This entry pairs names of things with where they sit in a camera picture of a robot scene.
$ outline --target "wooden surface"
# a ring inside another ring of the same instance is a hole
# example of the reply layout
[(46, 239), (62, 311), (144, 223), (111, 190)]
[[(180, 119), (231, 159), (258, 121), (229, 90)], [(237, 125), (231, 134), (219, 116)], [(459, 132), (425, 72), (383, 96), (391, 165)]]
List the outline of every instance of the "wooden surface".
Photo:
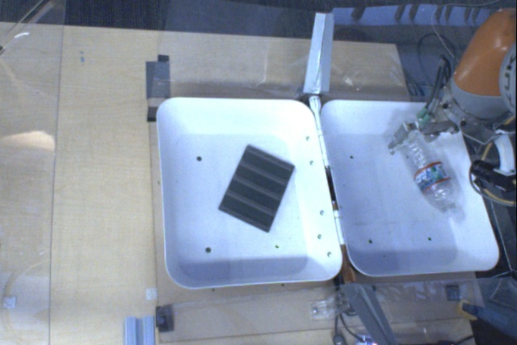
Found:
[[(159, 215), (153, 214), (153, 192), (156, 204), (159, 187), (154, 182), (156, 175), (152, 174), (151, 167), (151, 154), (155, 154), (153, 126), (145, 120), (145, 62), (155, 61), (158, 53), (169, 54), (173, 74), (191, 88), (200, 81), (205, 82), (207, 77), (216, 77), (238, 86), (258, 88), (268, 85), (269, 81), (276, 82), (285, 85), (283, 90), (280, 88), (285, 93), (293, 79), (303, 79), (308, 45), (307, 40), (65, 27), (53, 225), (52, 233), (48, 232), (48, 237), (52, 237), (52, 252), (46, 256), (46, 263), (49, 260), (51, 263), (47, 282), (51, 287), (49, 336), (52, 345), (123, 343), (124, 319), (153, 314), (159, 301), (165, 303), (171, 298), (187, 303), (183, 309), (189, 306), (196, 309), (203, 303), (214, 306), (207, 299), (216, 297), (220, 300), (218, 303), (223, 303), (221, 300), (227, 297), (225, 292), (179, 290), (164, 273), (160, 251), (162, 233), (159, 221), (154, 222)], [(393, 88), (390, 93), (394, 99), (406, 97), (400, 63), (392, 45), (363, 44), (360, 47), (336, 43), (334, 58), (337, 78), (333, 83), (338, 89), (362, 91), (366, 98), (367, 94), (385, 87), (385, 90)], [(368, 70), (371, 76), (366, 77), (364, 71)], [(19, 194), (26, 188), (20, 183), (18, 188), (8, 189), (7, 194)], [(3, 229), (15, 225), (18, 219), (6, 217)], [(30, 229), (23, 227), (17, 231), (31, 234)], [(29, 238), (26, 237), (27, 243), (34, 244)], [(44, 274), (48, 277), (48, 268)], [(156, 288), (158, 299), (154, 296)], [(265, 290), (270, 297), (274, 296), (272, 292), (277, 292), (282, 301), (290, 295), (294, 297), (291, 292), (284, 292), (292, 288)], [(242, 292), (257, 289), (261, 288), (244, 288)], [(283, 320), (288, 324), (300, 323), (289, 318), (305, 312), (312, 297), (323, 299), (320, 293), (326, 289), (322, 289), (299, 297), (296, 311), (285, 304), (282, 309), (283, 304), (276, 303), (275, 309), (281, 313), (275, 315), (278, 326)], [(259, 306), (257, 315), (265, 315), (268, 310)], [(48, 315), (48, 307), (43, 306), (43, 313), (39, 315), (44, 321), (43, 327), (48, 321), (45, 311)], [(188, 343), (212, 345), (327, 344), (331, 343), (333, 329), (332, 321), (326, 321), (318, 322), (310, 328), (313, 330), (306, 332), (236, 337), (234, 335), (241, 332), (237, 324), (223, 327), (212, 324), (209, 334), (200, 334), (204, 323), (210, 325), (209, 320), (200, 322), (195, 324), (185, 319), (181, 335), (176, 339), (198, 338), (199, 341)], [(246, 323), (255, 330), (262, 329), (255, 320), (246, 320)], [(360, 328), (358, 321), (352, 321), (351, 326)], [(469, 332), (469, 324), (457, 318), (437, 322), (400, 321), (396, 328), (408, 331), (408, 335), (410, 331), (419, 330), (419, 338), (424, 328), (434, 332), (433, 338), (438, 335), (457, 339), (463, 332)], [(232, 338), (216, 338), (221, 334)]]

